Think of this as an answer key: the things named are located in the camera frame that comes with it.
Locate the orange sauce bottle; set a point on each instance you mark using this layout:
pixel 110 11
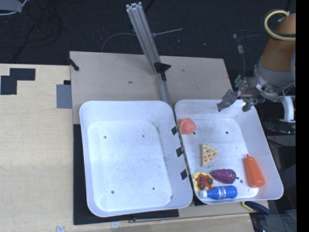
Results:
pixel 254 173

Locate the white plastic tray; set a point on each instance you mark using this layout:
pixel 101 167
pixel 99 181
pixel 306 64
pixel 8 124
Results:
pixel 130 163
pixel 231 144

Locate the toy pizza slice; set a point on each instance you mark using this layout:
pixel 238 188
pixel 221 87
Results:
pixel 207 153

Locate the brown cardboard board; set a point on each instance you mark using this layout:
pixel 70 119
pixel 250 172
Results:
pixel 116 81

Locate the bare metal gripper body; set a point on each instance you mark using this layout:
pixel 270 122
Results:
pixel 251 92

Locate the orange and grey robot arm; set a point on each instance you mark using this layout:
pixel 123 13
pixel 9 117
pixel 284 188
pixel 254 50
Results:
pixel 277 49

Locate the thin black rod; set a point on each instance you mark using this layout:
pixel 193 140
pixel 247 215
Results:
pixel 181 139

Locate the orange toy pumpkin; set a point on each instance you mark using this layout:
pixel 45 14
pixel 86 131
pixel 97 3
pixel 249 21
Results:
pixel 187 126

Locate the blue bottle with white cap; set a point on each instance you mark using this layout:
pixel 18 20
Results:
pixel 222 192

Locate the yellow toy spaghetti with meatballs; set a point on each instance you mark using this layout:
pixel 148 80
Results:
pixel 202 181

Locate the black cylinder on white bracket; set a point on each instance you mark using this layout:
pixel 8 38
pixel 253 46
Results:
pixel 288 110

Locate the purple toy grapes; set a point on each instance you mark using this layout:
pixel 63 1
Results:
pixel 224 176

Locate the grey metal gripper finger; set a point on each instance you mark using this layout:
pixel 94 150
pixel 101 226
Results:
pixel 247 107
pixel 227 100

